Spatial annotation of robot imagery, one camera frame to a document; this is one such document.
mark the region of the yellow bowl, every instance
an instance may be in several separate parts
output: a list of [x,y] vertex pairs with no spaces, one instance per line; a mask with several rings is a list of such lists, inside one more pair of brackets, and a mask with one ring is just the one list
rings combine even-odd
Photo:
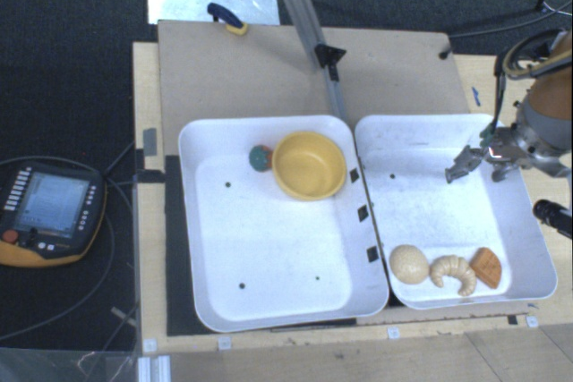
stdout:
[[293,132],[274,149],[272,172],[286,194],[318,200],[340,190],[346,179],[346,161],[338,145],[327,137]]

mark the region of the metal bracket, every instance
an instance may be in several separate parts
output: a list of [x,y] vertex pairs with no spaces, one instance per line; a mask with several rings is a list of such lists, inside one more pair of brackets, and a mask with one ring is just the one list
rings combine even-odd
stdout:
[[334,48],[324,43],[319,43],[314,47],[314,53],[319,60],[319,64],[324,69],[328,67],[331,81],[339,81],[337,64],[342,56],[346,54],[345,49]]
[[466,145],[454,159],[454,165],[446,169],[447,182],[452,183],[454,180],[468,175],[482,163],[484,155],[483,149],[471,149],[469,145]]
[[138,382],[171,382],[171,359],[168,355],[157,358],[140,357],[137,360]]

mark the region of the red emergency stop button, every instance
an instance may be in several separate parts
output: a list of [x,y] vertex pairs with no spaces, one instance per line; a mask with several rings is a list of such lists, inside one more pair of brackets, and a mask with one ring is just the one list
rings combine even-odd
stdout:
[[19,236],[20,235],[18,234],[18,231],[14,229],[7,229],[2,233],[2,240],[6,243],[15,244],[17,243]]

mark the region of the dark carpet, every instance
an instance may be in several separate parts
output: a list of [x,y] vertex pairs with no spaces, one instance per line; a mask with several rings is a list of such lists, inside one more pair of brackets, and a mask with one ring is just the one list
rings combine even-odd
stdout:
[[[323,26],[487,30],[540,18],[537,0],[313,0]],[[568,0],[548,0],[557,6]],[[0,0],[0,161],[49,155],[105,170],[133,141],[133,41],[156,40],[147,24],[147,0]],[[281,6],[281,21],[289,23]],[[520,38],[551,27],[570,28],[569,17],[508,32],[452,39],[456,53],[496,54]],[[113,170],[132,178],[132,151]],[[6,171],[0,171],[0,178]],[[38,349],[101,349],[121,320],[112,307],[135,301],[133,223],[116,191],[107,214],[115,233],[109,277],[80,308],[0,345]],[[100,279],[110,256],[105,226],[82,261],[26,270],[0,267],[0,339],[68,309]],[[126,326],[109,350],[133,347]]]

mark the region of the black clip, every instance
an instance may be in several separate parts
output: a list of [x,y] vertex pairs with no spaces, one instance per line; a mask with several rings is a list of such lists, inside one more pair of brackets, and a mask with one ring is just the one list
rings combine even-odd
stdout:
[[346,50],[319,43],[314,47],[314,53],[323,69],[326,66],[329,67],[330,79],[332,81],[338,81],[337,63],[342,59],[342,56],[346,54]]

